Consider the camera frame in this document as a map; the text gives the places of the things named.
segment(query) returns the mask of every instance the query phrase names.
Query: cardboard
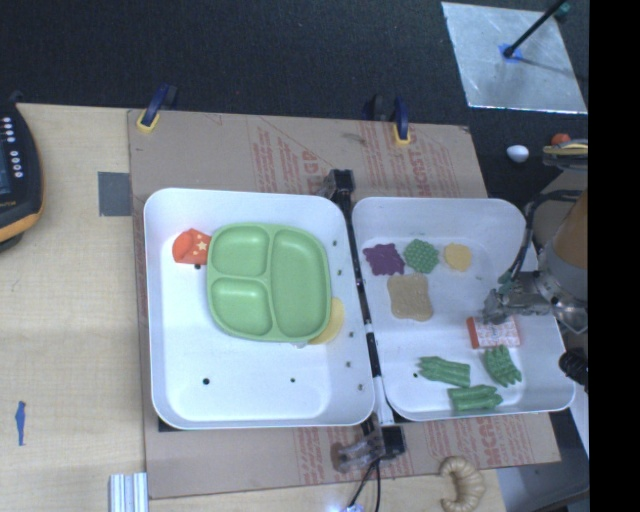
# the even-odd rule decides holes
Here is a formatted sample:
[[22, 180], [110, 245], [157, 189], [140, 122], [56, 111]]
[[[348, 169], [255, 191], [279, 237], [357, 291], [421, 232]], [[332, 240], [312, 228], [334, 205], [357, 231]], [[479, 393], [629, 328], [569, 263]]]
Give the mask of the cardboard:
[[[147, 477], [151, 498], [356, 481], [334, 469], [332, 450], [362, 429], [272, 428], [175, 431], [151, 402], [142, 210], [165, 187], [315, 194], [331, 169], [351, 169], [354, 201], [368, 196], [486, 197], [464, 127], [412, 124], [411, 144], [395, 143], [392, 124], [162, 111], [156, 128], [128, 114]], [[447, 455], [478, 468], [555, 462], [547, 414], [401, 425], [407, 451], [383, 478], [432, 474]]]

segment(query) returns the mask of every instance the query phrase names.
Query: black electronic device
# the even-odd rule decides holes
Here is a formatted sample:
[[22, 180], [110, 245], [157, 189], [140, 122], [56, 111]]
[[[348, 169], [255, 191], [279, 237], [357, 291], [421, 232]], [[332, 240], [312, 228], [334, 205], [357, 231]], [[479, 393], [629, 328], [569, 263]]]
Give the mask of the black electronic device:
[[44, 207], [38, 151], [15, 102], [0, 104], [0, 252], [15, 245]]

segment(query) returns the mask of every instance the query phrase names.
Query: divided green plate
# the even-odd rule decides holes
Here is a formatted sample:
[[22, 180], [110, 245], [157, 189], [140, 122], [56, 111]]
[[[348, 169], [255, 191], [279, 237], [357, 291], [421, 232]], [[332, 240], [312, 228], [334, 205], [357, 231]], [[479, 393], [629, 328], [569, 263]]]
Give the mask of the divided green plate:
[[331, 312], [325, 249], [298, 228], [224, 226], [209, 245], [207, 298], [216, 323], [233, 336], [308, 341], [325, 329]]

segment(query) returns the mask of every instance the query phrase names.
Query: black rod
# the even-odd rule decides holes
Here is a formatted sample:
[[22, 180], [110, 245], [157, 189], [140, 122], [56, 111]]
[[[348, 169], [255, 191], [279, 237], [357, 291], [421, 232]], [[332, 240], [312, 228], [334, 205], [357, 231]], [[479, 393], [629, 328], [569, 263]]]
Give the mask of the black rod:
[[529, 30], [527, 30], [524, 34], [522, 34], [522, 36], [520, 36], [520, 39], [518, 39], [511, 46], [508, 46], [507, 48], [505, 48], [505, 50], [502, 52], [502, 55], [504, 55], [507, 59], [510, 58], [513, 55], [513, 52], [516, 51], [516, 48], [520, 46], [524, 42], [524, 40], [527, 39], [527, 37], [533, 34], [533, 32], [540, 25], [542, 25], [545, 21], [547, 21], [547, 18], [552, 16], [553, 13], [556, 12], [560, 8], [560, 6], [565, 2], [566, 0], [558, 0], [555, 4], [549, 7], [547, 11], [542, 16], [540, 16], [540, 19], [536, 21], [533, 25], [531, 25], [531, 28], [529, 28]]

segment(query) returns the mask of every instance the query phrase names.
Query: light wood surface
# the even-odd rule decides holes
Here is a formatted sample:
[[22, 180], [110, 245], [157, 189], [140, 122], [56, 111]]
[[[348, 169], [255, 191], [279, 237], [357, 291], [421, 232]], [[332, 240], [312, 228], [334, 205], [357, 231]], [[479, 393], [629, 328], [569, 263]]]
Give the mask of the light wood surface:
[[[98, 173], [129, 172], [125, 109], [20, 106], [45, 211], [0, 253], [0, 510], [106, 511], [109, 476], [145, 471], [131, 217], [99, 214]], [[24, 444], [14, 419], [26, 404]], [[505, 510], [495, 471], [478, 511]], [[342, 510], [357, 483], [154, 500], [151, 511]], [[358, 500], [375, 503], [375, 481]], [[439, 476], [382, 481], [381, 511], [439, 511]]]

